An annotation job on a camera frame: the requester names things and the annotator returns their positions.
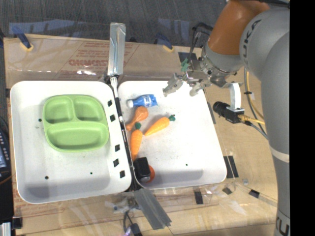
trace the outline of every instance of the green divided tray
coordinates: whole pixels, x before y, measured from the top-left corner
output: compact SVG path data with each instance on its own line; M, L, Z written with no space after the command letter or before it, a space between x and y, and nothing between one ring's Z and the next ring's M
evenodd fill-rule
M102 104L88 95L57 95L43 108L47 142L57 151L79 152L98 149L109 138Z

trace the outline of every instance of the white band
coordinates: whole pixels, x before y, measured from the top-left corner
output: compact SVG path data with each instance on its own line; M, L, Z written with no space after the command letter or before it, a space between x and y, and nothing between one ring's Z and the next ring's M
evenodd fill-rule
M279 160L285 162L285 163L289 163L290 162L290 155L289 154L285 154L282 152L279 152L277 150L275 150L274 148L270 147L271 153L274 157L278 158Z

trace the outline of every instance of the plastic bottle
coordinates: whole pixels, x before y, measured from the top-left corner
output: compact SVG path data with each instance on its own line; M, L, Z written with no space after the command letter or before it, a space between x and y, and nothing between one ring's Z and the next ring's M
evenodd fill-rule
M130 108L139 107L139 106L148 108L148 107L156 106L157 104L158 104L157 99L155 98L154 94L145 94L134 100L127 101L127 105Z

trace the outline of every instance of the bottle cap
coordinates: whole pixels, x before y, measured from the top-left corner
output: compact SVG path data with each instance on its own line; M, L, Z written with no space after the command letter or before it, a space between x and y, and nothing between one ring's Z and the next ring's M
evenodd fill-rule
M132 100L128 100L127 101L127 105L128 105L128 107L133 108L133 101Z

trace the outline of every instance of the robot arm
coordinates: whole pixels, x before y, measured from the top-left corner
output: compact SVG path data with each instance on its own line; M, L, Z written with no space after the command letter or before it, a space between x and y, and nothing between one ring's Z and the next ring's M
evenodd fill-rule
M289 0L278 1L287 8L271 9L260 0L229 0L200 59L188 60L185 69L182 64L183 76L174 74L163 93L167 96L183 82L192 87L191 96L210 85L228 88L231 85L226 78L242 66L261 81L262 108L278 185L275 235L287 236L290 235L290 11Z

